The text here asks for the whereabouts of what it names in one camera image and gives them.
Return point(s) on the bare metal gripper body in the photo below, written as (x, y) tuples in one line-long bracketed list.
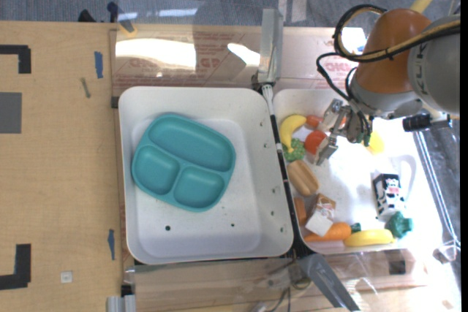
[(351, 126)]

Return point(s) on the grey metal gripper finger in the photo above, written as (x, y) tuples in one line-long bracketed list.
[(328, 151), (332, 113)]

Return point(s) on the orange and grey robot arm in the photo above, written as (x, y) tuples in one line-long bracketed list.
[(393, 58)]

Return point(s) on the red tomato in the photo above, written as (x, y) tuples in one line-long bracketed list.
[(314, 141)]

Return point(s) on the small orange carrot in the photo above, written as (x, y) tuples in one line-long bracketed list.
[(313, 120)]

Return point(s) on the yellow lemon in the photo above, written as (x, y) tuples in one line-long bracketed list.
[(376, 143)]

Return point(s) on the white plastic tray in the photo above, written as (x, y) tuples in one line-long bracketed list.
[(204, 230), (351, 175)]

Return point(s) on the tan hot dog bun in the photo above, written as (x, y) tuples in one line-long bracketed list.
[(302, 177)]

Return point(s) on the yellow banana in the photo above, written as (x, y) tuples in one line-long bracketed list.
[(369, 237), (289, 126)]

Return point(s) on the brown carton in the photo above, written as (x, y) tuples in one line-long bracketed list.
[(324, 204)]

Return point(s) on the orange sausage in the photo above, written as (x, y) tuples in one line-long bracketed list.
[(300, 210)]

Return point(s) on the cow print milk carton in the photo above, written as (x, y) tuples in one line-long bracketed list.
[(389, 195)]

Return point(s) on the orange carrot green top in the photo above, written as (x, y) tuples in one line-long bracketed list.
[(334, 232)]

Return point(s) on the green broccoli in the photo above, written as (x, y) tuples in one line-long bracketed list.
[(400, 224)]

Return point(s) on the teal divided plate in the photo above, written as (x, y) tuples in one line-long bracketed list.
[(183, 162)]

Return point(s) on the black cylinder on white bracket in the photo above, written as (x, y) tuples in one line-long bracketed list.
[(420, 121)]

